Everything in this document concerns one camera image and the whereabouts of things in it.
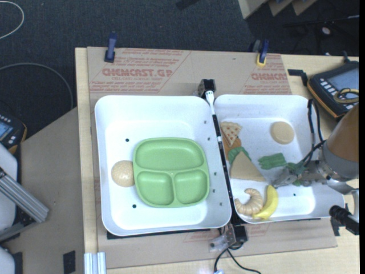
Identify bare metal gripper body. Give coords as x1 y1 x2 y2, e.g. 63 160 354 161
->
305 160 352 195

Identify green toy beans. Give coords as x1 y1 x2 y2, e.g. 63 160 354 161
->
257 152 287 171

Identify yellow banana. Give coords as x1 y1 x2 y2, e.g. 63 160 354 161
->
252 184 279 220

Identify tan triangular bread slice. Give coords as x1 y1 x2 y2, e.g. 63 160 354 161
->
229 151 267 183

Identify beige toy croissant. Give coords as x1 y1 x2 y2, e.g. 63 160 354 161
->
234 188 264 219

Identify beige round biscuit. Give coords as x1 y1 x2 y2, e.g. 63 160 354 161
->
270 121 295 146

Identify green toy lettuce leaf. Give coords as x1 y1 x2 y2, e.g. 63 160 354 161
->
228 146 252 166

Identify toy pizza slice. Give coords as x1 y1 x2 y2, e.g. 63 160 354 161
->
220 121 244 147

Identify white plastic tray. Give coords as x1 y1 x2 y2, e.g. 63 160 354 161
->
94 95 233 236
213 94 346 225

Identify thin black and white rod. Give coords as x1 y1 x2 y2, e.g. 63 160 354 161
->
205 91 238 225

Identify green divided plate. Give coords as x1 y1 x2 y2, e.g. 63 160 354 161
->
132 137 210 208

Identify brown cardboard board red print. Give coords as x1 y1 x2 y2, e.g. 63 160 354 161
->
87 46 339 269

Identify beige round bread bun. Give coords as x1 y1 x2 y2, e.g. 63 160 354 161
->
111 160 136 188

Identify black cylinder on white bracket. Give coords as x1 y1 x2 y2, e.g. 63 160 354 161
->
328 188 359 235

